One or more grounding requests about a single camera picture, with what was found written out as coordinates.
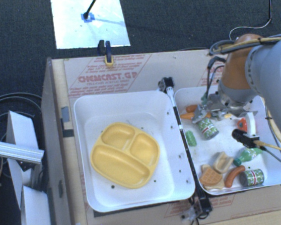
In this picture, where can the green toy vegetable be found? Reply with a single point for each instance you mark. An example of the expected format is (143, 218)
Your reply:
(191, 138)

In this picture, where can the white plastic tray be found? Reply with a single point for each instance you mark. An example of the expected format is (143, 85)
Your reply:
(120, 106)
(223, 143)

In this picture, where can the green and white can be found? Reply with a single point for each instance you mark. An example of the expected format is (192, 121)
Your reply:
(208, 128)
(252, 177)

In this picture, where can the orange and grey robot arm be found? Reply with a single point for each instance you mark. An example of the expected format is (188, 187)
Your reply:
(263, 71)

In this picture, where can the beige bread slice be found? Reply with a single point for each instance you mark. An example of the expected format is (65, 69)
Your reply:
(217, 187)

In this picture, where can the red-brown sausage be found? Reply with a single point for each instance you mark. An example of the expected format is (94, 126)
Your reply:
(234, 175)

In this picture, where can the yellow banana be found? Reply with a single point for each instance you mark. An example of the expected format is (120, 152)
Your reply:
(228, 115)

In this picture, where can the green bottle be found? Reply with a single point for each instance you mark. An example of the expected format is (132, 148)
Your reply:
(248, 154)

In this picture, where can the red and green pizza slice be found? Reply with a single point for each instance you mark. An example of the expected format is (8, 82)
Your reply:
(242, 124)

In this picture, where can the orange carrot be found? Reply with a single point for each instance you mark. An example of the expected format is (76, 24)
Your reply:
(187, 116)

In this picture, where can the brown cardboard board, red print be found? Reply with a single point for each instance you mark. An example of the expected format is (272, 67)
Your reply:
(131, 73)

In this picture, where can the thin black and white rod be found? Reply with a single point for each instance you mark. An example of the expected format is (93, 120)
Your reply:
(182, 135)

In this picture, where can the beige bread roll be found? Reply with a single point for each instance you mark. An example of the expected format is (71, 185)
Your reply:
(222, 162)

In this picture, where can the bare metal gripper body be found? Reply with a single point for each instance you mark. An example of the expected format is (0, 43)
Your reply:
(221, 106)

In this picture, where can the brown waffle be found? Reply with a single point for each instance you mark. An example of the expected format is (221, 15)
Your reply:
(210, 177)

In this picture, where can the yellow divided plate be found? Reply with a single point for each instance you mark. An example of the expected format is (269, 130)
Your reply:
(125, 156)

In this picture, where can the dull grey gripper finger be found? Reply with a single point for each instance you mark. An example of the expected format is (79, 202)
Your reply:
(198, 119)
(201, 109)

